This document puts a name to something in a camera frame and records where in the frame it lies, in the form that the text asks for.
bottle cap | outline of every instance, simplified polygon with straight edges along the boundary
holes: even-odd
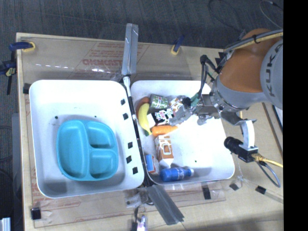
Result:
[[[192,174],[191,174],[191,176],[193,176],[193,174],[194,174],[194,170],[193,170],[192,168],[190,168],[189,170],[190,170],[190,171],[191,171],[191,173],[192,173]]]

blue soda bottle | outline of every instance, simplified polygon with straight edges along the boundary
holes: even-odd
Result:
[[[193,169],[184,169],[182,167],[164,168],[160,171],[162,181],[182,180],[185,177],[193,176]]]

toy banana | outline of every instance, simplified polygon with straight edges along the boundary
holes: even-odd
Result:
[[[150,130],[148,118],[146,117],[148,115],[149,108],[150,104],[148,103],[144,103],[143,105],[140,106],[140,109],[138,111],[138,120],[140,126],[148,133],[148,135],[151,135],[152,132]]]

chocolate milk carton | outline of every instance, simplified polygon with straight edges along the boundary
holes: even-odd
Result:
[[[155,149],[159,165],[165,168],[170,168],[174,160],[170,136],[157,136],[155,138]]]

blue plastic bowl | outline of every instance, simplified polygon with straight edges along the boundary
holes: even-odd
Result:
[[[72,180],[105,180],[118,168],[118,147],[113,131],[104,123],[69,120],[57,134],[61,172]]]

